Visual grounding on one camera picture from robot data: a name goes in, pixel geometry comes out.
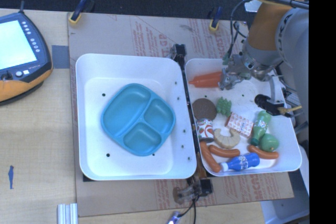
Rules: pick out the beige croissant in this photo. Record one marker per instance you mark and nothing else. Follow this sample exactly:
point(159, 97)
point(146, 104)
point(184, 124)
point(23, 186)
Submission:
point(225, 140)

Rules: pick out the blue divided plate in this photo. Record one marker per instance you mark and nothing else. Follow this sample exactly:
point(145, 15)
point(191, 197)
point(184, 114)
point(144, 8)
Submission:
point(136, 118)

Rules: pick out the black cylinder on white bracket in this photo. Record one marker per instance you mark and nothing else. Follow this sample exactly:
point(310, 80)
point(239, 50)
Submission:
point(273, 107)

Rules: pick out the green pear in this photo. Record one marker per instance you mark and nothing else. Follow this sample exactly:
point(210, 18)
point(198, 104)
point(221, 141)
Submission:
point(270, 142)

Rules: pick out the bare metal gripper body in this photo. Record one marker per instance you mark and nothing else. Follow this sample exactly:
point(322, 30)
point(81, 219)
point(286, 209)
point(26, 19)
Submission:
point(242, 65)

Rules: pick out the green broccoli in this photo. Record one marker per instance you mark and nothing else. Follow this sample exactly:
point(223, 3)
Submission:
point(224, 107)

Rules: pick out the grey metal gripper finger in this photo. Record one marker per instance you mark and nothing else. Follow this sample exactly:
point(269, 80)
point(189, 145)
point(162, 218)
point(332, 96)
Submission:
point(234, 81)
point(223, 82)

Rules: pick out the red and white can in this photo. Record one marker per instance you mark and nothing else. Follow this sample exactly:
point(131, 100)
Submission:
point(205, 130)

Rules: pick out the brown cardboard board red print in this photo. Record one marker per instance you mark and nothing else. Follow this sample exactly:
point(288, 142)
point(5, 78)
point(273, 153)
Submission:
point(118, 34)

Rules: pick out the orange and white carton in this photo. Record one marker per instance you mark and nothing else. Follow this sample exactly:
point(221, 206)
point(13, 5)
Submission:
point(240, 124)

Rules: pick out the white plastic tray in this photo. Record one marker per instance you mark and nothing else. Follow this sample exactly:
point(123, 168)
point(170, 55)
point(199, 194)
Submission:
point(286, 139)
point(94, 112)

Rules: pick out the orange bottle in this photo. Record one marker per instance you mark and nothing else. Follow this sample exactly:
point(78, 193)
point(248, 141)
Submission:
point(206, 79)

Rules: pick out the green bottle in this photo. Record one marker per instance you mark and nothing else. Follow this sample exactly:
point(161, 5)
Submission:
point(260, 127)

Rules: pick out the brown biscuit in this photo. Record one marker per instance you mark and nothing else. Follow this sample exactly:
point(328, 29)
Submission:
point(204, 108)

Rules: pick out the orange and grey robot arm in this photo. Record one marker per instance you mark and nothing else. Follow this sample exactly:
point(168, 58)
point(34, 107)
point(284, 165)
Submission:
point(273, 23)

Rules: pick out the orange sausage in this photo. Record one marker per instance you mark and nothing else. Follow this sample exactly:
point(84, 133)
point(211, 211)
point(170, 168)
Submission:
point(209, 158)
point(263, 153)
point(224, 151)

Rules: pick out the blue bottle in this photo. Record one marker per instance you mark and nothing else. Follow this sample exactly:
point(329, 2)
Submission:
point(242, 162)

